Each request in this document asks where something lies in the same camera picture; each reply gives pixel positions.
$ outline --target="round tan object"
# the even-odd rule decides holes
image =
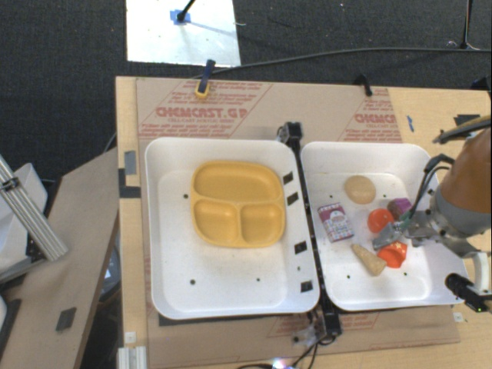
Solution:
[[[350,176],[344,183],[344,190],[356,204],[370,204],[376,198],[376,186],[365,176]]]

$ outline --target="yellow divided plate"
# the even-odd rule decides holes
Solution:
[[[191,215],[206,242],[264,248],[284,233],[284,190],[278,176],[263,165],[209,161],[193,174]]]

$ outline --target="black carpet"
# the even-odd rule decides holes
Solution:
[[[474,0],[469,42],[490,49],[492,0]],[[456,48],[467,0],[234,0],[243,64],[366,47]],[[57,178],[115,131],[115,76],[199,67],[126,61],[125,0],[0,0],[0,154]],[[469,88],[490,53],[367,52],[247,68],[224,79]]]

